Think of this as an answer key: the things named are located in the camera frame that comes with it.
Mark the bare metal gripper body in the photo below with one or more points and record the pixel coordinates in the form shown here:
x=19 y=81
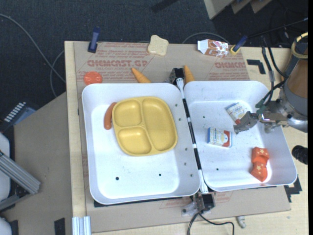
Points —
x=274 y=116

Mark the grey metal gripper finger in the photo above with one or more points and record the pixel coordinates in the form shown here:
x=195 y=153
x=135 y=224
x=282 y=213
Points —
x=240 y=128
x=248 y=116

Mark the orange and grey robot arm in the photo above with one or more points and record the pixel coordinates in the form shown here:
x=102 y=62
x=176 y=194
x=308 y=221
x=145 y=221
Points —
x=297 y=82

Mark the small white packet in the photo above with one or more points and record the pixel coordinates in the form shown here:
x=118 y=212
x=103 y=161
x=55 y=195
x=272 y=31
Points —
x=236 y=110

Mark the blue white red carton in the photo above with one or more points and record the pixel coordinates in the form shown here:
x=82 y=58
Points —
x=219 y=137

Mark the white plastic tray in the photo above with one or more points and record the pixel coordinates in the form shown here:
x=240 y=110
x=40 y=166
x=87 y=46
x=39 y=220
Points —
x=137 y=175
x=227 y=168

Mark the thin black and white rod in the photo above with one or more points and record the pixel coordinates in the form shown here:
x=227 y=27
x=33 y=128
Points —
x=193 y=137

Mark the orange carrot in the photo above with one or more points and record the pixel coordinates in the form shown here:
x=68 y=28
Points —
x=140 y=77
x=188 y=74

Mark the white and red carton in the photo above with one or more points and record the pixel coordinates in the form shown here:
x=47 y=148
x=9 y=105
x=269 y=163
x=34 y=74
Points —
x=212 y=48

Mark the yellow divided plate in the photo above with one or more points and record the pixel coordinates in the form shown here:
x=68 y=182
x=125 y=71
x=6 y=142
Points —
x=146 y=124

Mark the brown cardboard board red print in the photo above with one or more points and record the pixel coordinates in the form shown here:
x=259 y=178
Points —
x=156 y=65

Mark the beige bread slice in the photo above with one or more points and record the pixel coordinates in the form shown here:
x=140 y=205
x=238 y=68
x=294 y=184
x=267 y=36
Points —
x=158 y=45

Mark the orange sausage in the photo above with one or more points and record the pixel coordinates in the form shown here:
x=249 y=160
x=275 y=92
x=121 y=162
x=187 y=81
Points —
x=107 y=120

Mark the orange round biscuit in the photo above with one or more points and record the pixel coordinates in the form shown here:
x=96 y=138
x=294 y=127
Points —
x=92 y=78

